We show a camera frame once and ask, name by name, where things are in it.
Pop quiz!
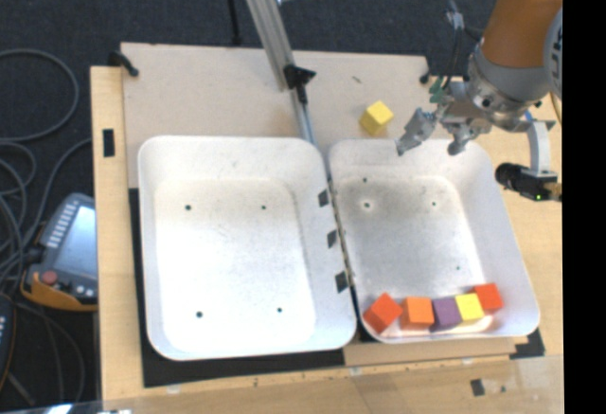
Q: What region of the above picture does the red cube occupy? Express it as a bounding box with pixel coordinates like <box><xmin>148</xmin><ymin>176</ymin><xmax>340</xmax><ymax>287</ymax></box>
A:
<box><xmin>472</xmin><ymin>282</ymin><xmax>505</xmax><ymax>314</ymax></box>
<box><xmin>362</xmin><ymin>292</ymin><xmax>404</xmax><ymax>335</ymax></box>

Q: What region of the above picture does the yellow cube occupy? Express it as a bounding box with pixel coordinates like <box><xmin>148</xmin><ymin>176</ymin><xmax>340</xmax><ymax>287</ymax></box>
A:
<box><xmin>454</xmin><ymin>292</ymin><xmax>486</xmax><ymax>324</ymax></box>
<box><xmin>358</xmin><ymin>99</ymin><xmax>396</xmax><ymax>137</ymax></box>

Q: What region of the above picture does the orange cube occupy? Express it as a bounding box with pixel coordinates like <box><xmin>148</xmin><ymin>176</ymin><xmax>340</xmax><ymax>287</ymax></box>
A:
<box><xmin>400</xmin><ymin>296</ymin><xmax>437</xmax><ymax>332</ymax></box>

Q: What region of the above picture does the white plastic tray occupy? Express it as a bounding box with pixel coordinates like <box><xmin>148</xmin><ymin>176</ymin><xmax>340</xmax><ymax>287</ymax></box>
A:
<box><xmin>327</xmin><ymin>137</ymin><xmax>542</xmax><ymax>345</ymax></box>
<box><xmin>136</xmin><ymin>135</ymin><xmax>358</xmax><ymax>362</ymax></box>

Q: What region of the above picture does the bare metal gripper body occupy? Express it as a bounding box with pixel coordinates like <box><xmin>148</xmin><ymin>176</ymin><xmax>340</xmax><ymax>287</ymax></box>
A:
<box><xmin>437</xmin><ymin>81</ymin><xmax>535</xmax><ymax>134</ymax></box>

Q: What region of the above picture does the black cylinder on white bracket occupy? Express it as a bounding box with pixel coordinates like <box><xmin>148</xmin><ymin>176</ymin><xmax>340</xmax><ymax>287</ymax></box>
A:
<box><xmin>494</xmin><ymin>117</ymin><xmax>562</xmax><ymax>203</ymax></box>

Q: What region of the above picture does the purple cube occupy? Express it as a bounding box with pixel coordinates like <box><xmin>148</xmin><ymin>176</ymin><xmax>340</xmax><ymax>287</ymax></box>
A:
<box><xmin>430</xmin><ymin>296</ymin><xmax>463</xmax><ymax>333</ymax></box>

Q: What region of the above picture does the pale wood board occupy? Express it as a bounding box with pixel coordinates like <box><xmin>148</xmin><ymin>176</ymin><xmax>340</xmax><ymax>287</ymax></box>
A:
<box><xmin>119</xmin><ymin>41</ymin><xmax>520</xmax><ymax>369</ymax></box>

